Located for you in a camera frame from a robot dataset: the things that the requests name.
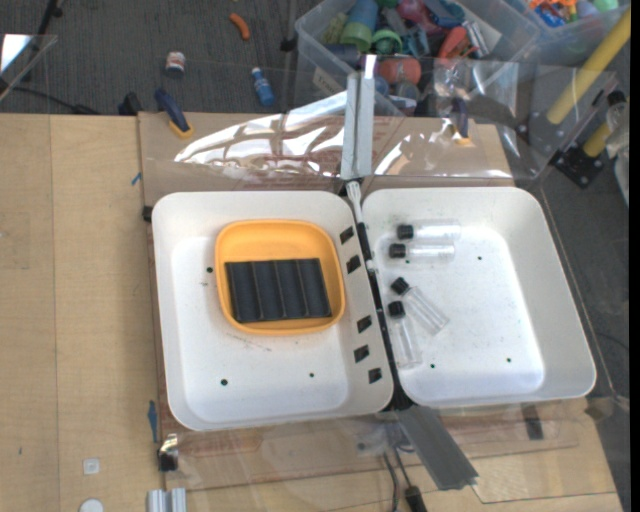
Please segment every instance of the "green object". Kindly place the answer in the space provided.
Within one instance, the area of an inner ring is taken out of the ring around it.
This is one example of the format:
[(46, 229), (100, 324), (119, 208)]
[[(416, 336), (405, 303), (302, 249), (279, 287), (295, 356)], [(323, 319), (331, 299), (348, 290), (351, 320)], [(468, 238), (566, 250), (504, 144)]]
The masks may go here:
[(600, 12), (607, 12), (620, 7), (618, 0), (594, 0), (593, 5)]
[(347, 22), (347, 15), (343, 12), (338, 13), (335, 18), (329, 22), (329, 26), (324, 34), (322, 34), (322, 43), (324, 44), (339, 44), (340, 36), (344, 30), (344, 25)]
[(402, 50), (402, 39), (393, 30), (384, 28), (373, 34), (371, 43), (380, 55), (391, 55)]
[(353, 44), (358, 51), (365, 53), (371, 48), (371, 29), (364, 23), (347, 23), (342, 31), (340, 44)]

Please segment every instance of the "white plastic tray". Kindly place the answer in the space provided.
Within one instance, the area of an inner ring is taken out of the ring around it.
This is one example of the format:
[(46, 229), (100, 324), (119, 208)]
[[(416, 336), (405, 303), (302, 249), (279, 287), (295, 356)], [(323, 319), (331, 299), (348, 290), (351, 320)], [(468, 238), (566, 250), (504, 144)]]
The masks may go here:
[[(421, 405), (507, 404), (588, 393), (595, 367), (544, 214), (511, 187), (378, 190), (363, 205), (385, 305), (399, 276), (450, 322), (421, 338), (422, 364), (400, 368)], [(399, 223), (458, 219), (450, 263), (390, 263), (384, 246)]]
[[(217, 233), (249, 219), (309, 221), (331, 236), (346, 294), (337, 324), (309, 335), (268, 337), (248, 335), (225, 319), (215, 274), (207, 269), (214, 267)], [(177, 193), (156, 204), (152, 225), (169, 405), (186, 427), (367, 414), (389, 402), (393, 383), (364, 263), (346, 271), (353, 256), (362, 262), (362, 253), (342, 199), (310, 191)], [(347, 228), (354, 236), (342, 243)], [(371, 325), (359, 332), (366, 317)], [(363, 349), (359, 358), (357, 349)]]

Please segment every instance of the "pink object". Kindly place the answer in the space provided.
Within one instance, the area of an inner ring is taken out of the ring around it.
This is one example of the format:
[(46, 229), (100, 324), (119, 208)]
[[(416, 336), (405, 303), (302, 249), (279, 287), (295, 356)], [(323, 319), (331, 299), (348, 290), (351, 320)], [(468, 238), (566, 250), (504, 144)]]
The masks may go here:
[(424, 30), (427, 35), (442, 34), (445, 29), (431, 21), (428, 9), (422, 0), (401, 0), (396, 7), (398, 14), (405, 20), (412, 21)]
[(380, 76), (392, 85), (402, 80), (417, 85), (421, 75), (420, 63), (413, 57), (387, 59), (380, 64)]

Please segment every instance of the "clear plastic tube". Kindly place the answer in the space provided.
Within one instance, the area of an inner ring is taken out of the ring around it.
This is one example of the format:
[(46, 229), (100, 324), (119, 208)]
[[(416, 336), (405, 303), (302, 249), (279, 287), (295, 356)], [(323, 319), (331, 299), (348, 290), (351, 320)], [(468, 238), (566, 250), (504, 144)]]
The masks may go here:
[(422, 351), (417, 342), (416, 335), (407, 317), (402, 301), (389, 304), (389, 321), (396, 364), (401, 368), (416, 366), (422, 362)]
[(448, 263), (453, 260), (456, 249), (453, 243), (392, 243), (388, 255), (391, 260), (407, 263)]
[(455, 219), (419, 220), (396, 228), (400, 240), (454, 241), (460, 238), (460, 232), (460, 222)]
[(409, 286), (402, 277), (391, 284), (391, 289), (402, 297), (411, 318), (431, 335), (438, 334), (449, 322), (449, 318), (427, 299), (418, 287)]

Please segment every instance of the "gray floor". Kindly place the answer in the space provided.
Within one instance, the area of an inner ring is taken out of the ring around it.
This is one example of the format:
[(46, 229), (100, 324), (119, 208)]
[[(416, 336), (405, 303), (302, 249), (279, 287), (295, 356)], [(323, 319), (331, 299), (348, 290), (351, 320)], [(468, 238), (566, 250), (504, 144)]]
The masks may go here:
[[(45, 3), (0, 0), (0, 34), (35, 33)], [(299, 0), (295, 18), (316, 3)], [(256, 101), (249, 70), (256, 65), (273, 70), (274, 89), (283, 89), (284, 77), (277, 70), (285, 64), (279, 47), (288, 33), (287, 0), (68, 0), (63, 11), (49, 28), (58, 35), (56, 47), (24, 87), (107, 115), (117, 115), (118, 104), (130, 91), (137, 93), (145, 109), (155, 110), (153, 92), (159, 85), (187, 111), (277, 110)], [(232, 11), (249, 22), (249, 42), (242, 42), (228, 21)], [(161, 72), (170, 50), (187, 55), (187, 75), (181, 82), (170, 81)], [(626, 94), (630, 62), (627, 44), (609, 66)], [(0, 112), (69, 111), (15, 91), (0, 103)], [(602, 120), (600, 112), (594, 123)], [(592, 397), (604, 399), (594, 403), (608, 404), (592, 412), (621, 501), (630, 510), (629, 215), (611, 163), (605, 167), (584, 190), (552, 169), (532, 192), (547, 206), (557, 227), (577, 301), (584, 305), (585, 329), (599, 373)]]

